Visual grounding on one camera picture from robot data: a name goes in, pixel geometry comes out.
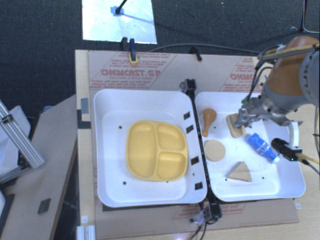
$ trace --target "beige circle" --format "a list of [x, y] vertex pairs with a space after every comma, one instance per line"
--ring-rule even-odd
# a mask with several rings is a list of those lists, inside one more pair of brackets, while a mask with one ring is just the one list
[[225, 157], [226, 149], [220, 141], [213, 139], [204, 144], [204, 152], [207, 159], [217, 162]]

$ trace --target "yellow divided plate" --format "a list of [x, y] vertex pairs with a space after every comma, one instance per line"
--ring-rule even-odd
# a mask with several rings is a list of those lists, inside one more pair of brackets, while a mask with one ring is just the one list
[[175, 181], [188, 167], [186, 136], [173, 124], [137, 121], [128, 131], [125, 156], [134, 176], [148, 181]]

